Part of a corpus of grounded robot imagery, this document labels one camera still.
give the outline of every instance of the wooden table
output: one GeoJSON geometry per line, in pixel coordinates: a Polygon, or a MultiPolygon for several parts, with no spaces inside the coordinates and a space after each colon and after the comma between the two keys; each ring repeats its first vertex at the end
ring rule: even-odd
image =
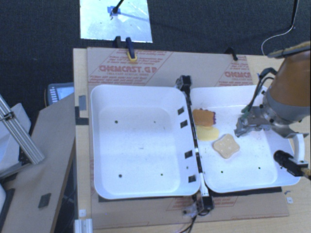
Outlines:
{"type": "MultiPolygon", "coordinates": [[[[74,78],[76,104],[79,106],[79,94],[87,94],[87,88],[81,83],[87,83],[86,50],[74,50],[74,78]]],[[[257,83],[257,73],[266,67],[278,69],[282,60],[268,59],[263,56],[247,56],[248,65],[254,83],[257,83]]],[[[88,111],[80,111],[80,117],[88,117],[88,111]]],[[[292,128],[299,132],[310,132],[310,117],[301,123],[296,123],[292,128]]],[[[89,168],[89,141],[84,138],[88,135],[88,126],[76,127],[76,155],[77,155],[77,179],[78,179],[78,209],[84,209],[79,219],[91,218],[90,199],[90,168],[89,168]]],[[[306,157],[310,163],[310,136],[305,138],[306,157]]],[[[283,187],[287,191],[287,197],[293,199],[288,204],[290,216],[231,220],[221,222],[195,223],[192,233],[214,232],[214,233],[275,233],[275,232],[308,232],[311,229],[311,184],[308,179],[301,179],[297,185],[283,187]]],[[[117,229],[94,230],[95,233],[176,233],[184,229],[186,225],[160,225],[147,227],[130,227],[117,229]]]]}

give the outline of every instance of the white cable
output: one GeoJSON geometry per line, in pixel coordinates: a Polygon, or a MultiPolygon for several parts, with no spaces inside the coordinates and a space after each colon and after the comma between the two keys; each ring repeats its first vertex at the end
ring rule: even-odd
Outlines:
{"type": "Polygon", "coordinates": [[[299,0],[297,0],[297,7],[296,7],[296,11],[295,11],[295,15],[294,15],[294,19],[293,19],[293,24],[291,25],[290,29],[288,31],[286,31],[285,33],[280,33],[280,34],[277,34],[277,35],[273,35],[267,39],[265,39],[261,45],[261,52],[262,54],[265,56],[266,54],[264,53],[263,51],[263,45],[268,41],[268,40],[271,40],[272,38],[275,38],[275,37],[279,37],[279,36],[282,36],[282,35],[286,35],[287,33],[289,33],[293,28],[294,28],[294,23],[295,23],[295,20],[296,20],[296,15],[297,15],[297,11],[298,11],[298,5],[299,5],[299,0]]]}

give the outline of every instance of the table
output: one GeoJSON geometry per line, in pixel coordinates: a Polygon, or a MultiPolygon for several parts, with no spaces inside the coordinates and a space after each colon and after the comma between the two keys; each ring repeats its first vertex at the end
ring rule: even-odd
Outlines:
{"type": "MultiPolygon", "coordinates": [[[[257,83],[257,73],[266,67],[278,69],[282,60],[268,59],[263,56],[246,57],[252,80],[257,83]]],[[[86,49],[74,50],[74,79],[75,79],[75,106],[79,106],[79,96],[87,94],[87,51],[86,49]]],[[[88,110],[80,110],[79,117],[88,117],[88,110]]],[[[310,132],[310,117],[307,117],[301,123],[292,126],[296,131],[310,132]]],[[[89,168],[89,130],[86,125],[76,126],[76,155],[77,155],[77,183],[78,183],[78,210],[79,219],[91,218],[91,191],[90,191],[90,168],[89,168]]],[[[310,136],[305,138],[306,157],[310,163],[310,136]]],[[[294,186],[283,187],[283,192],[287,197],[293,199],[292,204],[288,204],[290,216],[231,220],[221,222],[195,223],[192,229],[193,233],[201,232],[299,232],[309,231],[311,229],[311,184],[310,181],[303,178],[294,186]]],[[[117,229],[94,230],[95,233],[170,233],[179,232],[186,225],[160,225],[129,227],[117,229]]]]}

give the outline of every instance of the black carpet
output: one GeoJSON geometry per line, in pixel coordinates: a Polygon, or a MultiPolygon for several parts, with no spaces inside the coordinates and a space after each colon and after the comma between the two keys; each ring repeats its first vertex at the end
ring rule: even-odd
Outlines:
{"type": "MultiPolygon", "coordinates": [[[[148,0],[153,43],[138,49],[261,54],[264,39],[289,29],[294,0],[148,0]]],[[[72,49],[111,47],[80,39],[79,0],[0,0],[0,94],[34,122],[50,83],[72,82],[72,49]]],[[[311,0],[300,0],[296,29],[265,52],[310,40],[311,0]]]]}

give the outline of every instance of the white tray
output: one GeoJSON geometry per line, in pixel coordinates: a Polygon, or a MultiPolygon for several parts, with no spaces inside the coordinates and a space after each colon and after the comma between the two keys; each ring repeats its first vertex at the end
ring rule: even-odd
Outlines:
{"type": "Polygon", "coordinates": [[[90,97],[94,184],[100,196],[124,199],[196,193],[200,179],[181,91],[100,85],[90,97]],[[187,126],[181,128],[185,121],[187,126]],[[192,156],[185,158],[190,150],[192,156]]]}
{"type": "MultiPolygon", "coordinates": [[[[274,131],[252,131],[237,138],[234,129],[241,110],[250,102],[255,86],[209,87],[191,90],[191,109],[208,109],[216,112],[216,124],[220,137],[231,134],[240,150],[224,159],[213,147],[213,141],[198,141],[204,178],[215,192],[226,193],[250,189],[293,185],[300,180],[281,169],[273,159],[277,150],[291,155],[292,147],[274,131]]],[[[254,106],[260,105],[260,94],[254,106]]]]}

